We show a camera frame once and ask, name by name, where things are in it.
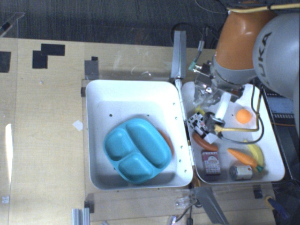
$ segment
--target teal connector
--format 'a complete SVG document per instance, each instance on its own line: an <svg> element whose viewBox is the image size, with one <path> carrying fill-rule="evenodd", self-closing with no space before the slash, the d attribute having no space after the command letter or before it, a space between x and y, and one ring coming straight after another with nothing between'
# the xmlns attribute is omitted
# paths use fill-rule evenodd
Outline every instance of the teal connector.
<svg viewBox="0 0 300 225"><path fill-rule="evenodd" d="M192 62L191 62L191 65L189 65L188 69L189 69L190 71L193 71L194 68L195 68L195 66L196 66L196 62L195 62L195 61L192 61Z"/></svg>

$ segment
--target orange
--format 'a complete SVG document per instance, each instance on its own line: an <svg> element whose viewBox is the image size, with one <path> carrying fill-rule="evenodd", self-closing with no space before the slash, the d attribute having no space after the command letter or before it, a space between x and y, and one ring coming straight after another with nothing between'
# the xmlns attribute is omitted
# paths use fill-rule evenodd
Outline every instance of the orange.
<svg viewBox="0 0 300 225"><path fill-rule="evenodd" d="M235 118L238 122L245 124L250 122L252 115L251 112L249 112L247 109L242 108L238 110L238 112L235 115Z"/></svg>

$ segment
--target brown sausage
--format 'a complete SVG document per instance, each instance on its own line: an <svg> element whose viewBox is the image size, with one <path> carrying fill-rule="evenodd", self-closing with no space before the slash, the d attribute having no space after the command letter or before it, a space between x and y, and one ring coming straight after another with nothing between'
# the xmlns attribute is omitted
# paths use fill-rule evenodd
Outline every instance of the brown sausage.
<svg viewBox="0 0 300 225"><path fill-rule="evenodd" d="M197 144L199 144L207 151L216 152L219 149L216 145L209 144L207 141L202 139L197 133L193 133L193 139L196 141Z"/></svg>
<svg viewBox="0 0 300 225"><path fill-rule="evenodd" d="M171 154L173 155L174 154L174 149L173 149L171 140L162 131L160 131L160 130L158 130L158 131L162 135L162 137L165 139L165 141L167 142L167 144L169 145L170 150L171 150Z"/></svg>

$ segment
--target white sticker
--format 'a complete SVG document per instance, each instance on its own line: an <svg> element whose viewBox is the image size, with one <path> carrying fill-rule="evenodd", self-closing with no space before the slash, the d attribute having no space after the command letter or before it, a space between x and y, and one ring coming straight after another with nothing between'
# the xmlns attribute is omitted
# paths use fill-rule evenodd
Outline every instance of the white sticker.
<svg viewBox="0 0 300 225"><path fill-rule="evenodd" d="M81 131L83 130L83 123L77 120L76 122L73 123L73 126L78 130Z"/></svg>
<svg viewBox="0 0 300 225"><path fill-rule="evenodd" d="M4 204L9 203L9 196L3 196L2 197L2 203L4 203Z"/></svg>

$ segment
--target orange carrot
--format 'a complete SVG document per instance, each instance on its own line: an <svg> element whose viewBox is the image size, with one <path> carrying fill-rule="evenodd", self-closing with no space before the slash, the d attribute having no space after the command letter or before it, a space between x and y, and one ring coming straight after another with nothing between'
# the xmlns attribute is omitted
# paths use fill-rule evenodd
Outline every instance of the orange carrot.
<svg viewBox="0 0 300 225"><path fill-rule="evenodd" d="M232 155L234 155L243 164L256 168L259 172L263 170L263 167L259 166L257 164L257 161L254 158L250 157L249 155L231 148L228 148L227 151L229 151Z"/></svg>

